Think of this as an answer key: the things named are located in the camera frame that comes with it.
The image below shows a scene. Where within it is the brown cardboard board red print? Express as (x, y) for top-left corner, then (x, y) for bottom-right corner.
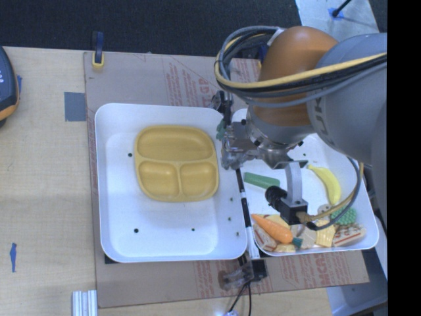
(84, 51), (371, 309)

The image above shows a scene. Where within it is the yellow ridged toy chip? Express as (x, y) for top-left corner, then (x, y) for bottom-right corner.
(314, 224), (337, 248)

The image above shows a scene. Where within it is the beige toy biscuit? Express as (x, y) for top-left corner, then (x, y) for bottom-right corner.
(295, 224), (318, 250)

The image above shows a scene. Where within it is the black cylinder on white bracket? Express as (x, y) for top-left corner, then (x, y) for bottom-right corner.
(264, 161), (310, 226)

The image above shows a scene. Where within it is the thin black and white rod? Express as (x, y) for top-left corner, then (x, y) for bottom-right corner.
(234, 168), (257, 260)

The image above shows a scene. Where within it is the yellow divided plate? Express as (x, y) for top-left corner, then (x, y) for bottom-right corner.
(134, 124), (220, 203)

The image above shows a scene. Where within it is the orange carrot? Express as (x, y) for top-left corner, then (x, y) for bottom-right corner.
(251, 213), (304, 248)

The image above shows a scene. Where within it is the tan toy bread slice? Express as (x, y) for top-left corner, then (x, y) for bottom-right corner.
(252, 224), (278, 253)

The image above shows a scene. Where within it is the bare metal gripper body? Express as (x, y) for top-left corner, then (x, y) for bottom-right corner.
(220, 122), (304, 172)

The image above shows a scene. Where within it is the white plastic tray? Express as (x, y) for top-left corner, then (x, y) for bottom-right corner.
(94, 103), (248, 263)
(230, 108), (380, 257)

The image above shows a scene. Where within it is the yellow banana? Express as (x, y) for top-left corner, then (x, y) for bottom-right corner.
(307, 164), (342, 206)

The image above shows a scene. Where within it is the green toy bean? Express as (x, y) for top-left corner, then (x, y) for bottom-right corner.
(243, 172), (281, 190)

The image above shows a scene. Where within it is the toy pizza slice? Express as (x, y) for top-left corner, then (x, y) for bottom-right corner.
(332, 224), (367, 248)

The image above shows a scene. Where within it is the green toy broccoli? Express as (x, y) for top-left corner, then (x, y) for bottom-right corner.
(330, 206), (358, 226)

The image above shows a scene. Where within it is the black block with thin wires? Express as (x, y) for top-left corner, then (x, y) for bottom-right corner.
(251, 258), (268, 281)

